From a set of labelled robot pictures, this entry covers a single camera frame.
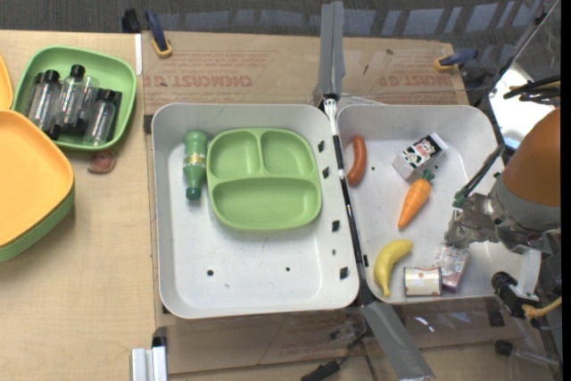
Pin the white and orange can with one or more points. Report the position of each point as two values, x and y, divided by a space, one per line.
421 281

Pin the white plastic tray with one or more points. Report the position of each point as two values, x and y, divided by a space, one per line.
383 209
250 263

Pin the green divided plate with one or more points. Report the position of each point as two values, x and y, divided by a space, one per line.
263 196

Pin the green plastic bottle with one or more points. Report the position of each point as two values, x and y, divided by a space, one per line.
195 163

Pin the pink and white packet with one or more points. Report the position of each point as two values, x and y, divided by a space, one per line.
452 265

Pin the yellow banana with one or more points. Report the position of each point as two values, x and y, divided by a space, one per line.
387 263

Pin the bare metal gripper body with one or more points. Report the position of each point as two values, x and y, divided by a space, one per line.
484 216

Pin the black cylinder on white bracket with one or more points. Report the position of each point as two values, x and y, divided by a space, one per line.
513 287

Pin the white cow print carton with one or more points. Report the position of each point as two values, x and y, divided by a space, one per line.
417 156

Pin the thin black and white rod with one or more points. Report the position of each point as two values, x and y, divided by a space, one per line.
340 156

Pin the clear plastic bottle black cap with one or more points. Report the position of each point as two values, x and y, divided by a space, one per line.
101 120
71 98
43 100

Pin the yellow plate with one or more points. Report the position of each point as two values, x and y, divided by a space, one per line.
27 174
4 85

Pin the orange sausage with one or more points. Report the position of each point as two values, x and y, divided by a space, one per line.
357 160

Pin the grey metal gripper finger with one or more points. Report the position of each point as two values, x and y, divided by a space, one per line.
463 218
455 236

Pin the green square plate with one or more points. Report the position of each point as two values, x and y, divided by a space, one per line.
111 71

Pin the orange carrot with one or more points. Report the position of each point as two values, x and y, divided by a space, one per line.
415 198

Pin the brown cardboard board red print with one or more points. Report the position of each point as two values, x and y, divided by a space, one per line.
267 71

